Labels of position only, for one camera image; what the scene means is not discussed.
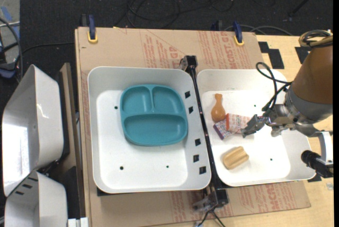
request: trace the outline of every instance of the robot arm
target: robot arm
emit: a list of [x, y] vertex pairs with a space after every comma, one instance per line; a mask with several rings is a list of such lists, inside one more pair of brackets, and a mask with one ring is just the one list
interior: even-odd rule
[[[312, 40], [321, 36], [325, 38]], [[322, 30], [310, 31], [299, 38], [299, 43], [310, 47], [311, 52], [294, 81], [275, 90], [275, 96], [286, 91], [284, 103], [275, 104], [272, 98], [263, 108], [263, 116], [254, 115], [242, 129], [242, 135], [246, 137], [267, 125], [272, 128], [272, 136], [280, 135], [285, 129], [296, 129], [308, 137], [318, 137], [322, 155], [305, 151], [301, 158], [322, 177], [332, 177], [332, 132], [320, 132], [313, 124], [333, 114], [333, 35]]]

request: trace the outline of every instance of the teal plate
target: teal plate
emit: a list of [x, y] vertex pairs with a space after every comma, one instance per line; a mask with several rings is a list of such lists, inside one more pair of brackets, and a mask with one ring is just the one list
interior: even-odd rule
[[147, 84], [125, 89], [120, 114], [125, 137], [136, 145], [172, 145], [188, 134], [183, 101], [169, 86]]

